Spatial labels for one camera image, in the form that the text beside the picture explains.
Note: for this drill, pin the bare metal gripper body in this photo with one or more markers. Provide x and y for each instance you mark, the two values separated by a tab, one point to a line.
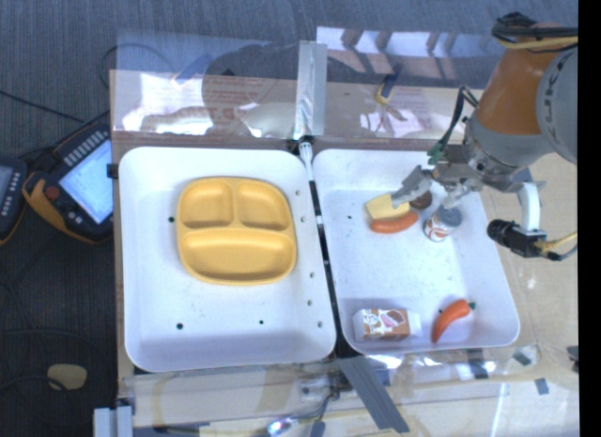
457	172

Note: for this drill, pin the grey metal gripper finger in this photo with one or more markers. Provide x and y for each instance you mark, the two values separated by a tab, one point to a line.
453	198
413	187

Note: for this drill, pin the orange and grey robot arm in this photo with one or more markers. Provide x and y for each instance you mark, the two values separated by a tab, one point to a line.
512	92

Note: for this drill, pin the brown doughnut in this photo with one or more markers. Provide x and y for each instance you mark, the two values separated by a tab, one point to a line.
422	201

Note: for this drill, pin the white and orange can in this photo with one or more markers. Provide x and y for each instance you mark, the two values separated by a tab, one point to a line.
436	229

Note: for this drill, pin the yellow cheese wedge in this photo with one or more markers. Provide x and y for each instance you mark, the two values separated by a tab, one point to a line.
380	207

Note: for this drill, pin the orange sausage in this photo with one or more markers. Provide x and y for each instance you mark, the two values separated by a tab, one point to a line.
394	224

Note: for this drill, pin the white plastic tray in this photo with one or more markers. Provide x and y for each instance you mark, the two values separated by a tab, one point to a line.
225	317
399	275

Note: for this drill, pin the orange carrot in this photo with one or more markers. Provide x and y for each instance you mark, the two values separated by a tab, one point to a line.
451	317

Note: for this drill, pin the brown and white carton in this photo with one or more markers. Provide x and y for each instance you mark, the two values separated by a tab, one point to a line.
385	326

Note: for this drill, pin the yellow divided plate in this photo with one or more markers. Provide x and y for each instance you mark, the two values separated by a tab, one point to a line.
235	238

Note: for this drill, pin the black cylinder on white bracket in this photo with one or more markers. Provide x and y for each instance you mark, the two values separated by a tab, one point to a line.
514	235

